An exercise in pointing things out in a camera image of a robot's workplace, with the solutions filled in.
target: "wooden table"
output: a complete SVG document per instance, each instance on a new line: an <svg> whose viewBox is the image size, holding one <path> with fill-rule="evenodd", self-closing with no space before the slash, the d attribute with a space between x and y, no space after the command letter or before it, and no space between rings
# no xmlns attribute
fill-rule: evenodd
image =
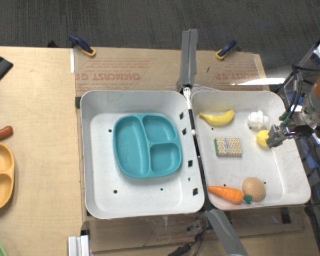
<svg viewBox="0 0 320 256"><path fill-rule="evenodd" d="M79 236L83 222L70 49L0 46L0 56L14 64L0 81L0 129L13 126L1 142L15 160L14 191L0 209L0 242L9 256L67 255L67 238ZM310 221L298 210L303 230L242 237L249 255L317 255ZM177 247L95 255L168 255ZM214 240L198 255L226 253Z"/></svg>

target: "yellow divided plate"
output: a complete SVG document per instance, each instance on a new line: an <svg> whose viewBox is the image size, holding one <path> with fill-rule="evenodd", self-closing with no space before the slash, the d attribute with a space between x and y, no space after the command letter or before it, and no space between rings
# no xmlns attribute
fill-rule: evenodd
<svg viewBox="0 0 320 256"><path fill-rule="evenodd" d="M8 146L0 143L0 208L10 199L14 183L14 158Z"/></svg>

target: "gray carpet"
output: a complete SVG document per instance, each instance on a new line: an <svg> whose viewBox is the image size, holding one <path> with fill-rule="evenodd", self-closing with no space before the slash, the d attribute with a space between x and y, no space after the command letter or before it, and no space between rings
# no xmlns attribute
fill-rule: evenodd
<svg viewBox="0 0 320 256"><path fill-rule="evenodd" d="M231 40L261 55L265 70L298 63L320 38L320 0L0 0L0 46L181 49L197 28L198 50Z"/></svg>

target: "cardboard sheet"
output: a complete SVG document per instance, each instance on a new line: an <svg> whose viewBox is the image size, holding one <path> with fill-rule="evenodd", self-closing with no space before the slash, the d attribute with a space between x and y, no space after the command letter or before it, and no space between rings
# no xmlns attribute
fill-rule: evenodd
<svg viewBox="0 0 320 256"><path fill-rule="evenodd" d="M95 47L90 58L74 49L76 96L90 90L175 90L180 74L180 50ZM265 78L260 56L232 52L219 61L214 51L197 51L195 84L224 91L262 91L263 86L238 86Z"/></svg>

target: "teal divided plate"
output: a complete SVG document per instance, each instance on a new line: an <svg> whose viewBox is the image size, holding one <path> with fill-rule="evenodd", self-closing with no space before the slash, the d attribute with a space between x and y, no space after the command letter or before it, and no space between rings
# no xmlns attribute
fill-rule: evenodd
<svg viewBox="0 0 320 256"><path fill-rule="evenodd" d="M121 117L114 126L113 143L117 164L130 177L163 177L180 167L179 137L165 116L133 114Z"/></svg>

